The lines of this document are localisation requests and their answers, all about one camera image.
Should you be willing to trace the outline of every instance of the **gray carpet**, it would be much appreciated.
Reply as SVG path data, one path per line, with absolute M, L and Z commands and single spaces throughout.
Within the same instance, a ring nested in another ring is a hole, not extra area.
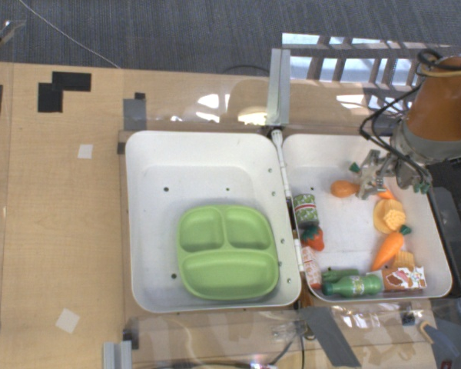
M 122 68 L 267 68 L 282 32 L 461 45 L 461 0 L 24 1 Z M 0 61 L 108 66 L 16 0 L 0 0 L 0 29 L 10 19 L 27 25 L 0 50 Z

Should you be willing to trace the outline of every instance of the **green plate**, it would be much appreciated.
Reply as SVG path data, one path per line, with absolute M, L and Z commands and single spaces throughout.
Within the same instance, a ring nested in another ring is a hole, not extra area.
M 177 262 L 184 286 L 204 299 L 257 298 L 278 282 L 270 224 L 245 206 L 203 206 L 183 214 L 177 228 Z

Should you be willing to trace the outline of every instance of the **soda can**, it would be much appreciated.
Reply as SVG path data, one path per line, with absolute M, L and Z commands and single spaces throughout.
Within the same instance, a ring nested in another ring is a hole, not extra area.
M 320 223 L 316 198 L 312 194 L 299 194 L 294 197 L 294 213 L 299 228 L 309 228 Z

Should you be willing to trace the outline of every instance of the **white plastic tub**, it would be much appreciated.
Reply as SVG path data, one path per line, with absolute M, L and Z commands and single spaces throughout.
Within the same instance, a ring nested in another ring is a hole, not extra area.
M 336 198 L 330 193 L 335 180 L 352 180 L 348 171 L 352 162 L 360 164 L 376 145 L 360 136 L 291 135 L 284 142 L 284 158 L 292 194 L 312 193 L 320 226 L 324 232 L 325 248 L 317 253 L 321 270 L 357 268 L 368 272 L 385 235 L 373 226 L 373 207 L 379 198 L 360 200 L 356 196 Z M 379 301 L 400 298 L 437 298 L 449 293 L 452 277 L 439 238 L 429 199 L 413 190 L 401 190 L 394 178 L 386 185 L 403 204 L 406 224 L 413 232 L 405 237 L 405 249 L 411 251 L 416 265 L 424 266 L 427 288 L 420 291 L 382 293 L 355 301 Z M 327 297 L 313 291 L 324 301 L 351 301 L 339 296 Z
M 135 300 L 157 313 L 285 306 L 300 293 L 276 149 L 255 134 L 141 131 L 126 146 Z M 181 215 L 209 204 L 257 209 L 270 222 L 280 276 L 272 292 L 247 301 L 209 301 L 190 294 L 177 265 Z

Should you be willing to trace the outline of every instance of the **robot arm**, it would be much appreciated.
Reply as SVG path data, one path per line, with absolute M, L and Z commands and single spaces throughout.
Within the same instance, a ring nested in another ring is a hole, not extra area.
M 425 50 L 419 54 L 418 75 L 424 82 L 401 98 L 389 103 L 368 117 L 360 126 L 360 134 L 387 151 L 371 150 L 358 172 L 360 190 L 365 199 L 384 191 L 383 179 L 396 176 L 401 188 L 413 186 L 415 192 L 426 194 L 432 183 L 425 165 L 461 158 L 461 58 L 442 58 L 437 52 Z M 398 101 L 416 93 L 412 107 L 396 122 L 388 144 L 376 132 L 376 121 Z M 371 122 L 372 134 L 364 130 Z

